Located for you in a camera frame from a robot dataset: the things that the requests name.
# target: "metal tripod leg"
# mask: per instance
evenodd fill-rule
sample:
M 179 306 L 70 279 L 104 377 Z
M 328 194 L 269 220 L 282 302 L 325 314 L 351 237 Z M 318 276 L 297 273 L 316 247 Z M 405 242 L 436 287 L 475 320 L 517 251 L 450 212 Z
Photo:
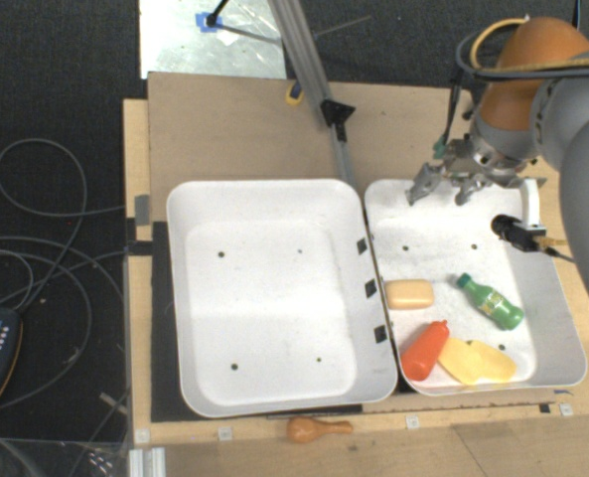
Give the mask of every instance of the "metal tripod leg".
M 305 19 L 299 0 L 267 0 L 294 67 L 296 78 L 305 92 L 312 109 L 321 122 L 325 122 L 321 103 L 332 99 L 327 75 L 316 50 L 316 44 Z M 342 180 L 356 186 L 347 142 L 339 141 L 337 125 L 331 125 L 331 140 Z

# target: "green bottle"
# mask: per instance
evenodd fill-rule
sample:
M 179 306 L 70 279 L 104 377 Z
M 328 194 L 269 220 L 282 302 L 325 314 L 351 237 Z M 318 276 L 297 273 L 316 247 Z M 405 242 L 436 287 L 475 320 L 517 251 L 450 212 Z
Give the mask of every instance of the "green bottle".
M 503 329 L 512 330 L 523 320 L 520 308 L 510 304 L 496 289 L 477 284 L 469 274 L 462 274 L 457 285 L 467 291 L 475 307 L 493 318 Z

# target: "empty white tray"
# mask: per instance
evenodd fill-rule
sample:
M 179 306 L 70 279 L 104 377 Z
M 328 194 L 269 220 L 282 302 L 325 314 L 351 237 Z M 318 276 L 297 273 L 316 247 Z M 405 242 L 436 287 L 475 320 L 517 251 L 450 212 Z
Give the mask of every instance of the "empty white tray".
M 517 371 L 507 384 L 479 381 L 468 387 L 436 365 L 427 380 L 407 381 L 433 396 L 580 382 L 586 358 L 552 258 L 516 250 L 491 230 L 491 220 L 498 214 L 521 218 L 519 191 L 491 187 L 458 207 L 457 190 L 442 182 L 430 196 L 409 207 L 404 192 L 411 185 L 407 180 L 380 180 L 365 194 L 381 280 L 427 279 L 435 293 L 429 308 L 389 311 L 399 352 L 430 322 L 447 320 L 451 337 L 502 348 L 516 362 Z M 521 307 L 525 312 L 521 324 L 512 331 L 502 330 L 475 309 L 455 286 L 463 272 Z
M 167 204 L 182 394 L 208 417 L 388 396 L 397 366 L 356 192 L 190 182 Z

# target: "wooden table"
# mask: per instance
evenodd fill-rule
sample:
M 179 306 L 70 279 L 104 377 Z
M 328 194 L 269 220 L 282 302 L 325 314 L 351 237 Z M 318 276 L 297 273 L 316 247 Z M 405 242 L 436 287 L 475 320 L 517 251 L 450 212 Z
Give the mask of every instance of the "wooden table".
M 287 86 L 283 80 L 153 74 L 148 100 L 124 101 L 127 217 L 137 223 L 137 240 L 151 239 L 151 221 L 165 220 L 166 196 L 180 182 L 336 176 L 327 130 L 305 104 L 285 104 Z M 430 158 L 448 90 L 355 83 L 332 83 L 332 90 L 357 107 L 347 126 L 360 194 L 377 179 L 412 178 Z M 461 106 L 469 105 L 465 96 Z M 456 120 L 453 135 L 467 128 Z M 556 173 L 540 161 L 529 175 L 548 178 L 540 193 L 542 220 L 549 235 L 562 238 Z M 150 201 L 139 203 L 137 214 L 136 199 Z M 149 207 L 147 214 L 142 207 Z M 353 435 L 304 446 L 287 441 L 284 419 L 151 422 L 152 258 L 130 255 L 127 265 L 133 442 L 166 446 L 170 476 L 395 476 L 403 469 L 426 476 L 589 475 L 589 298 L 567 262 L 556 267 L 588 358 L 580 385 L 559 394 L 394 396 L 342 417 L 354 425 Z M 407 428 L 408 415 L 417 416 L 419 429 Z M 231 428 L 233 441 L 220 441 L 221 428 Z

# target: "black floor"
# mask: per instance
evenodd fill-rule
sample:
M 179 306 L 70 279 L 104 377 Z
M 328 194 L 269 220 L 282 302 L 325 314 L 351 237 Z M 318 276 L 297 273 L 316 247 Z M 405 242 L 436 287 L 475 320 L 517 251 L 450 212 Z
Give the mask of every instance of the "black floor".
M 371 15 L 325 35 L 318 48 L 331 80 L 444 86 L 456 43 L 505 17 L 572 16 L 574 0 L 302 0 L 310 26 L 321 31 Z M 589 0 L 582 30 L 589 37 Z M 88 210 L 123 203 L 121 101 L 145 96 L 138 75 L 137 0 L 0 0 L 0 153 L 29 138 L 66 146 L 88 182 Z M 79 212 L 77 172 L 62 152 L 40 143 L 14 148 L 0 165 L 2 182 L 18 201 L 45 212 Z M 77 218 L 48 218 L 13 207 L 0 194 L 0 236 L 65 243 Z M 123 250 L 121 211 L 88 216 L 74 247 L 90 256 Z M 0 248 L 56 259 L 52 245 L 0 241 Z M 72 266 L 79 260 L 66 258 Z M 49 270 L 37 264 L 38 278 Z M 105 263 L 121 284 L 121 257 Z M 0 296 L 24 285 L 23 267 L 0 258 Z M 119 297 L 97 268 L 75 273 L 92 305 L 88 346 L 75 366 L 43 393 L 0 409 L 0 436 L 87 440 L 110 406 L 101 393 L 125 392 L 124 335 Z M 86 333 L 83 294 L 54 278 L 25 316 L 26 338 L 1 404 L 60 373 Z M 124 418 L 114 415 L 97 434 L 117 440 Z

